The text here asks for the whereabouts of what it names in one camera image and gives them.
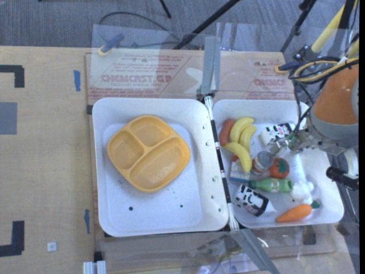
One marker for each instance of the black cylinder on white bracket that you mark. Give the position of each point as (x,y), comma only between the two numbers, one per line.
(342,177)

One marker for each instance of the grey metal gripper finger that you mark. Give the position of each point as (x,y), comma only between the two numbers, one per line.
(278,148)

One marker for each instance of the blue and white packet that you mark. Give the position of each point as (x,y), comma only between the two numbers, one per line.
(238,174)

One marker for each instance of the white lumpy toy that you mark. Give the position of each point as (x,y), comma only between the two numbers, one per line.
(302,190)

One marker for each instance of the orange carrot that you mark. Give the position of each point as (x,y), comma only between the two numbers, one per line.
(296,213)

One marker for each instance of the yellow banana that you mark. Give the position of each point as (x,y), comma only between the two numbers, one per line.
(241,154)
(239,127)
(246,137)

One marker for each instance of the cow print carton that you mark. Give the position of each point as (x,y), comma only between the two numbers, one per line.
(251,200)
(275,133)

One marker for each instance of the white plastic tray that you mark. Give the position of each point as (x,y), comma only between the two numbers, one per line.
(319,204)
(159,215)

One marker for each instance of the thin black and white rod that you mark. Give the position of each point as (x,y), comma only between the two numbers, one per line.
(221,161)

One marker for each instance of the brown cardboard board, red print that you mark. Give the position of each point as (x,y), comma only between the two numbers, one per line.
(137,76)

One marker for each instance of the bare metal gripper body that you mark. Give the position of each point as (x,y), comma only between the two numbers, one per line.
(306,141)

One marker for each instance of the small can with grey lid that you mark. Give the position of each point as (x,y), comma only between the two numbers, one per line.
(262,161)

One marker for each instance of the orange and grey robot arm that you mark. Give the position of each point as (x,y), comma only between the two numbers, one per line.
(336,101)

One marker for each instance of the yellow divided plate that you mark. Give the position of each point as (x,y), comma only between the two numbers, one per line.
(148,153)

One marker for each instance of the red sausage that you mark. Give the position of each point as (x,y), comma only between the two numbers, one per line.
(226,131)

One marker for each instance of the green bottle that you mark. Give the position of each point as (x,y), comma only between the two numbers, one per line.
(271,185)

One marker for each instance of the red tomato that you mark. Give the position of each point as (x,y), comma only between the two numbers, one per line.
(280,168)

